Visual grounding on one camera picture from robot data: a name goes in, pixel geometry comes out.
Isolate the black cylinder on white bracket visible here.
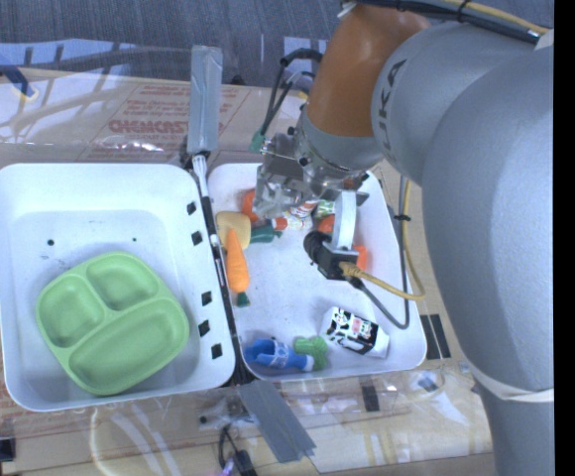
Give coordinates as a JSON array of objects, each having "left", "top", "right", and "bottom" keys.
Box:
[{"left": 302, "top": 190, "right": 361, "bottom": 282}]

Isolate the brown cardboard board red print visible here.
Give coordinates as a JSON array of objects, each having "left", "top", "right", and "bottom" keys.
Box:
[{"left": 0, "top": 66, "right": 496, "bottom": 475}]

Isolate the red and white can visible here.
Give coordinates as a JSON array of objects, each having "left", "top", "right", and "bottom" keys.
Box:
[{"left": 273, "top": 199, "right": 319, "bottom": 232}]

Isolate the green divided plate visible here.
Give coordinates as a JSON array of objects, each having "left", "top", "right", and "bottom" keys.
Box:
[{"left": 35, "top": 251, "right": 191, "bottom": 398}]

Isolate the yellow bread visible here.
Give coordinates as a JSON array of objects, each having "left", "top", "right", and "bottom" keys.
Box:
[{"left": 216, "top": 210, "right": 253, "bottom": 252}]

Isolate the green toy bottle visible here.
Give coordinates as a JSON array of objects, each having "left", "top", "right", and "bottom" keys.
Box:
[{"left": 249, "top": 224, "right": 285, "bottom": 245}]

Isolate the green broccoli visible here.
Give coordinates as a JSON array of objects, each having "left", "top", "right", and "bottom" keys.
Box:
[{"left": 292, "top": 335, "right": 330, "bottom": 372}]

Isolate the blue bottle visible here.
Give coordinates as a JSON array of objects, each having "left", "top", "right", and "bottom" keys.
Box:
[{"left": 243, "top": 337, "right": 315, "bottom": 373}]

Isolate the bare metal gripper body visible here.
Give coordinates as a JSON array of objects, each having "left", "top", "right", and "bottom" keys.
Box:
[{"left": 253, "top": 131, "right": 369, "bottom": 218}]

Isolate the orange carrot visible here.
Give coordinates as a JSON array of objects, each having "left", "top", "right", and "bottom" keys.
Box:
[{"left": 224, "top": 228, "right": 252, "bottom": 308}]

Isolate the black and white carton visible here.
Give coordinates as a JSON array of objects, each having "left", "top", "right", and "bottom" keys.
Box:
[{"left": 320, "top": 306, "right": 392, "bottom": 359}]

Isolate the white plastic tray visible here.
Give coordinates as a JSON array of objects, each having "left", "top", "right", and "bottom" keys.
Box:
[
  {"left": 206, "top": 162, "right": 428, "bottom": 383},
  {"left": 0, "top": 162, "right": 237, "bottom": 413}
]

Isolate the orange toy food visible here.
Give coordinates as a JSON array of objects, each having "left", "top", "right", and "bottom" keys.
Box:
[{"left": 241, "top": 189, "right": 262, "bottom": 223}]

